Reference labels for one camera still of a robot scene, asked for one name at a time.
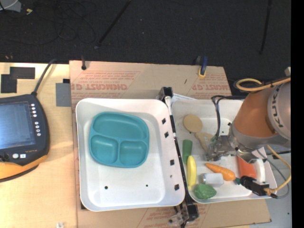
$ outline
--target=cardboard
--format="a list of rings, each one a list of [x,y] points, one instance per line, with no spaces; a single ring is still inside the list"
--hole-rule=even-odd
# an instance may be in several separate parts
[[[168,227],[169,217],[176,213],[173,207],[102,212],[82,208],[75,107],[84,98],[153,99],[162,87],[172,87],[175,94],[196,99],[231,95],[224,68],[207,66],[206,76],[200,78],[200,66],[92,61],[85,62],[87,69],[82,70],[82,61],[69,64],[78,227]],[[231,227],[271,221],[264,199],[198,204],[198,209],[199,217],[186,227]]]

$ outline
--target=round beige object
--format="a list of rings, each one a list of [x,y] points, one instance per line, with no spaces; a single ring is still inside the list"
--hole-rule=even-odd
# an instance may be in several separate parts
[[[203,128],[203,123],[200,118],[196,115],[186,115],[182,121],[184,127],[191,133],[198,133]]]

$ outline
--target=white cable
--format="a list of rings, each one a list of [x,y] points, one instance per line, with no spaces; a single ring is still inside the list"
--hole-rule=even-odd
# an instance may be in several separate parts
[[[12,4],[6,6],[4,9],[8,9],[8,8],[10,8],[11,6],[14,6],[18,1],[19,1],[19,0],[14,1]]]

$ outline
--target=yellow banana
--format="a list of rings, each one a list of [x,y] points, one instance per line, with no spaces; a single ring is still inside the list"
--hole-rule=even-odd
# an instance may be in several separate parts
[[[196,162],[192,155],[188,156],[187,160],[187,183],[188,189],[191,190],[192,186],[196,183]]]

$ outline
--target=toy carrot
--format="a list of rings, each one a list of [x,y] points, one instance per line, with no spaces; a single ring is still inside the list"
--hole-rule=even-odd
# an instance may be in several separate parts
[[[254,179],[257,179],[257,172],[254,167],[254,164],[247,163],[245,160],[243,160],[241,157],[237,156],[237,162],[238,162],[238,168],[239,168],[239,174],[240,178],[242,176],[249,176]]]
[[[236,179],[236,175],[232,170],[211,163],[205,163],[205,165],[215,173],[222,173],[223,179],[226,181],[234,181]]]

